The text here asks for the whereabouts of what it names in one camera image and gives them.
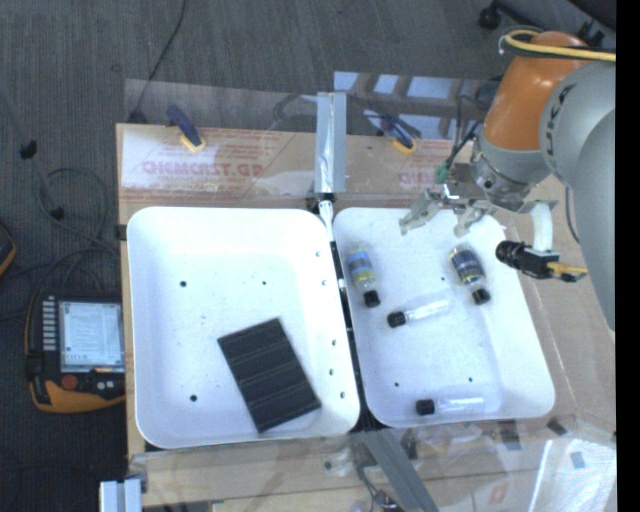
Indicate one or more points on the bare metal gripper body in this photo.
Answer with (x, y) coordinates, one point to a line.
(480, 187)

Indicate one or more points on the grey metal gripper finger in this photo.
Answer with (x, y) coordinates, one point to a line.
(419, 212)
(466, 220)

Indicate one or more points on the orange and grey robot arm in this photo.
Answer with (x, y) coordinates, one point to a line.
(555, 115)

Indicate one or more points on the clear bottle dark blue label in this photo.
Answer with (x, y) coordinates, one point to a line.
(469, 270)

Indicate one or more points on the clear bottle blue yellow label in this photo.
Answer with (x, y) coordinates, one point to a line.
(361, 270)

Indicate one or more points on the clear plastic vial black cap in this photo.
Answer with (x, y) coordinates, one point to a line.
(417, 312)
(450, 405)

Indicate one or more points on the white plastic tray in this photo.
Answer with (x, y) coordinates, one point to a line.
(210, 300)
(450, 350)

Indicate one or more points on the brown cardboard board red print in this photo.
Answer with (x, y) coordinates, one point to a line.
(210, 170)

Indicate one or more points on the black ribbed rectangular pad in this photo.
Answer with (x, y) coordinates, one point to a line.
(269, 375)

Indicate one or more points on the black cylinder on white bracket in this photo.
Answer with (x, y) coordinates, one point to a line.
(530, 250)

